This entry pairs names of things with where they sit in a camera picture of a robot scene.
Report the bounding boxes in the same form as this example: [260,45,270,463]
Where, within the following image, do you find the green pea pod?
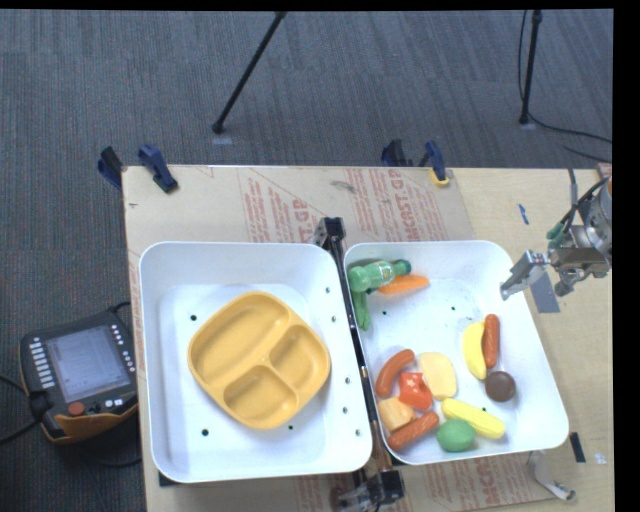
[351,288,373,333]

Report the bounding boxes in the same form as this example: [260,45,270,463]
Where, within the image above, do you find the pale yellow bread slice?
[417,351,459,402]

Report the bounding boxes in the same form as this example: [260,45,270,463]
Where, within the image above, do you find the yellow divided plate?
[187,291,332,431]

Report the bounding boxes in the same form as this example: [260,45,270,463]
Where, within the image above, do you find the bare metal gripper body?
[548,197,614,276]

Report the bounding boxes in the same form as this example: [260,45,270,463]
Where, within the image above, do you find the brown round biscuit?
[483,369,517,403]

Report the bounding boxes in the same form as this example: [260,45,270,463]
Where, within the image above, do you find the red pizza slice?
[397,370,435,413]

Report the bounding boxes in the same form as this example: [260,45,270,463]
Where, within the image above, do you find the green plastic bottle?
[347,258,413,294]

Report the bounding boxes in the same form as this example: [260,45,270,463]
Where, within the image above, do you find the black block with thin wires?
[311,216,348,252]
[333,467,407,512]

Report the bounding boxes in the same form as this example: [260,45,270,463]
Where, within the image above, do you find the black tripod leg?
[517,9,545,126]
[211,10,290,135]

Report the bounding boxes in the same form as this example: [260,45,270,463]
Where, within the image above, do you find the yellow banana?
[461,320,488,382]

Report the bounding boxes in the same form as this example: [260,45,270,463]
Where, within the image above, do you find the green round toy food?
[435,418,477,454]

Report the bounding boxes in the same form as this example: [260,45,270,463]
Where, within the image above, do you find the orange carrot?
[377,273,431,296]

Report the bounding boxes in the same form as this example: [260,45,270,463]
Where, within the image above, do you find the orange cheese block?
[376,395,417,433]

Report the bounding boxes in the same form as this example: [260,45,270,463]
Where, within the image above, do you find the white plastic tray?
[342,239,571,467]
[138,241,374,485]

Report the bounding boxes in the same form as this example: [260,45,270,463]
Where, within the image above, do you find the brown cardboard board red print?
[121,165,569,512]

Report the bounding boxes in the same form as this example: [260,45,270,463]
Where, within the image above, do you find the orange sausage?
[481,313,502,370]
[374,348,417,399]
[386,410,441,453]

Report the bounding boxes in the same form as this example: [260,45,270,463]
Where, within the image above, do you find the yellow corn cob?
[440,396,507,441]

